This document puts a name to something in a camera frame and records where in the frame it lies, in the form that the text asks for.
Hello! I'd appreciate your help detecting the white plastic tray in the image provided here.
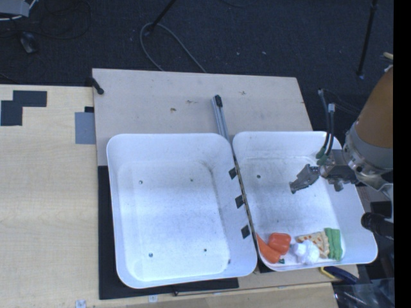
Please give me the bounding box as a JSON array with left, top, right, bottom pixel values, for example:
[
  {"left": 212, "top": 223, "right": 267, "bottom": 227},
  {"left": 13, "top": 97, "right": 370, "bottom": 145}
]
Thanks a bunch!
[
  {"left": 231, "top": 130, "right": 379, "bottom": 273},
  {"left": 105, "top": 132, "right": 258, "bottom": 289}
]

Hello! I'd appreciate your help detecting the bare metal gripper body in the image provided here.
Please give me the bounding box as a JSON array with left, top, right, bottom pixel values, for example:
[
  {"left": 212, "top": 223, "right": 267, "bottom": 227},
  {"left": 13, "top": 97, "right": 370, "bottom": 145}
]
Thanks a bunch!
[{"left": 320, "top": 149, "right": 370, "bottom": 193}]

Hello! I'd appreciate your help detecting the black cylinder on white bracket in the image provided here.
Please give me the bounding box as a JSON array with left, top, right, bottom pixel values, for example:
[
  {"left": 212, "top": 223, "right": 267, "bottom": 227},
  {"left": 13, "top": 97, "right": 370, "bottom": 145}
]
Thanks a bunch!
[{"left": 360, "top": 181, "right": 394, "bottom": 241}]

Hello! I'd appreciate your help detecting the orange bell pepper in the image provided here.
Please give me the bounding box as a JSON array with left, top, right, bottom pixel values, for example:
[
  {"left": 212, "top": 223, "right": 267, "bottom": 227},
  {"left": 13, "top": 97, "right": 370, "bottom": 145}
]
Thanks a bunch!
[{"left": 268, "top": 232, "right": 292, "bottom": 255}]

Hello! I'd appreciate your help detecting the orange carrot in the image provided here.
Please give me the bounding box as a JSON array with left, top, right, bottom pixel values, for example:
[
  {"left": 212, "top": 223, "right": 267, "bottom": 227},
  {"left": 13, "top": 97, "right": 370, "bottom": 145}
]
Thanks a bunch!
[{"left": 256, "top": 233, "right": 286, "bottom": 265}]

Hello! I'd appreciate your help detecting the white garlic bulb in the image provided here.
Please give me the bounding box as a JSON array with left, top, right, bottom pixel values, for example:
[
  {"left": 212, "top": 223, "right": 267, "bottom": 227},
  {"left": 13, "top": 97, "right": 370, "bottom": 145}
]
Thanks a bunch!
[{"left": 291, "top": 240, "right": 321, "bottom": 266}]

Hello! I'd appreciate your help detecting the pale wood board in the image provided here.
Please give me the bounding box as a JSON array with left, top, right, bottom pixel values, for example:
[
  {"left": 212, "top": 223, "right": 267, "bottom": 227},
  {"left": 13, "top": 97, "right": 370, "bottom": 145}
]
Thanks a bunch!
[{"left": 92, "top": 68, "right": 359, "bottom": 298}]

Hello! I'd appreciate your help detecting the green asparagus bundle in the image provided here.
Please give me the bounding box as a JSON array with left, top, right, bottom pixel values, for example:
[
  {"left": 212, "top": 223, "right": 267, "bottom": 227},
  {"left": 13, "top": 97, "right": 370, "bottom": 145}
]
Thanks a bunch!
[{"left": 323, "top": 227, "right": 344, "bottom": 261}]

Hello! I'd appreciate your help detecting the yellow pizza slice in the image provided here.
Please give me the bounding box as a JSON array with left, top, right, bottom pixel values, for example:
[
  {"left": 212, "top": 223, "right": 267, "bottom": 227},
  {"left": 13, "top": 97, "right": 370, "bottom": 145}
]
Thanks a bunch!
[{"left": 295, "top": 231, "right": 331, "bottom": 259}]

